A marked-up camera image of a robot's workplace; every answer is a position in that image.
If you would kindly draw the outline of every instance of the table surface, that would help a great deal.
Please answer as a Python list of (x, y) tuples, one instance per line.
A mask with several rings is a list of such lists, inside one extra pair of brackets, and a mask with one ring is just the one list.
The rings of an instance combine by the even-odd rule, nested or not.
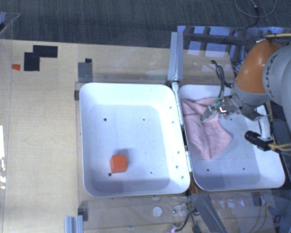
[[(41, 58), (39, 72), (23, 71), (24, 52), (32, 52), (33, 45), (58, 46), (58, 58)], [(121, 78), (123, 73), (136, 78), (142, 72), (146, 78), (161, 75), (164, 79), (169, 50), (13, 41), (13, 64), (21, 64), (21, 71), (13, 71), (12, 80), (4, 233), (62, 233), (65, 216), (77, 214), (80, 181), (74, 91), (78, 62), (85, 58), (93, 59), (94, 75), (102, 73), (104, 78)], [(198, 61), (195, 55), (187, 57), (185, 65), (192, 68), (185, 75), (192, 76)], [(201, 83), (217, 83), (214, 70), (202, 71), (204, 65), (207, 64), (195, 70), (195, 77)], [(232, 77), (232, 71), (226, 76)], [(236, 222), (242, 221), (250, 228), (253, 218), (227, 218), (224, 224), (233, 232), (237, 230)], [(208, 232), (204, 222), (198, 221), (202, 232)], [(192, 232), (192, 223), (189, 224), (182, 232)], [(169, 225), (85, 232), (162, 233)]]

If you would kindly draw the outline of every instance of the small orange block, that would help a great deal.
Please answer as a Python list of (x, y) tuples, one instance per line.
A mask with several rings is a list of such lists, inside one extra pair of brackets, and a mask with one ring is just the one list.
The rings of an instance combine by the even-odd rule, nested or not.
[(111, 173), (125, 172), (127, 169), (126, 156), (124, 154), (113, 155), (110, 160), (110, 165), (111, 165)]
[(20, 65), (19, 64), (12, 64), (12, 70), (20, 71)]

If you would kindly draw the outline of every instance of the pink cloth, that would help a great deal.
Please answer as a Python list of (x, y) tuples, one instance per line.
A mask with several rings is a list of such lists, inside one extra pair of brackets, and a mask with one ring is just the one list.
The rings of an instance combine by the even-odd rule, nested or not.
[(200, 99), (195, 102), (181, 101), (188, 141), (201, 152), (205, 160), (217, 157), (232, 140), (229, 133), (222, 128), (218, 114), (203, 124), (200, 121), (208, 105), (211, 105), (214, 100), (215, 98)]

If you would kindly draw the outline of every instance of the gray carpet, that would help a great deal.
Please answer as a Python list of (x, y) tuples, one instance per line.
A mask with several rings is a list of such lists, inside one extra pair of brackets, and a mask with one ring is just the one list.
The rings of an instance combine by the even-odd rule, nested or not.
[[(275, 0), (254, 0), (259, 15)], [(253, 5), (239, 6), (255, 14)], [(179, 25), (246, 27), (255, 19), (234, 0), (0, 0), (0, 12), (20, 12), (14, 38), (89, 44), (168, 48)], [(278, 0), (274, 12), (255, 26), (291, 27), (291, 0)]]

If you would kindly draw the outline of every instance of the metal bracket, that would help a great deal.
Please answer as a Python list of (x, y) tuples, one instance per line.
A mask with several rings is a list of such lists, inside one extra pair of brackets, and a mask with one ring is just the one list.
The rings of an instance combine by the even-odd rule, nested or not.
[(193, 205), (200, 213), (209, 232), (227, 233), (220, 217), (205, 194), (195, 194), (192, 196)]
[(83, 216), (66, 216), (65, 233), (83, 233)]
[(172, 32), (167, 81), (183, 80), (183, 33)]
[(176, 98), (176, 104), (177, 104), (177, 110), (178, 110), (178, 116), (179, 116), (179, 121), (180, 121), (180, 126), (181, 130), (184, 127), (184, 120), (183, 120), (183, 114), (182, 114), (182, 108), (181, 108), (181, 103), (180, 103), (180, 98), (179, 98), (179, 84), (177, 82), (172, 82), (171, 83), (171, 88), (175, 94)]
[(234, 90), (232, 90), (231, 96), (224, 97), (219, 113), (223, 114), (225, 118), (227, 118), (229, 114), (240, 113), (244, 115), (246, 118), (250, 119), (251, 121), (257, 121), (263, 115), (256, 112), (255, 109), (256, 109), (255, 106), (251, 106), (249, 104), (244, 103), (237, 96)]
[(189, 172), (193, 172), (190, 153), (188, 151), (185, 151), (185, 155), (186, 155), (186, 162), (188, 164)]

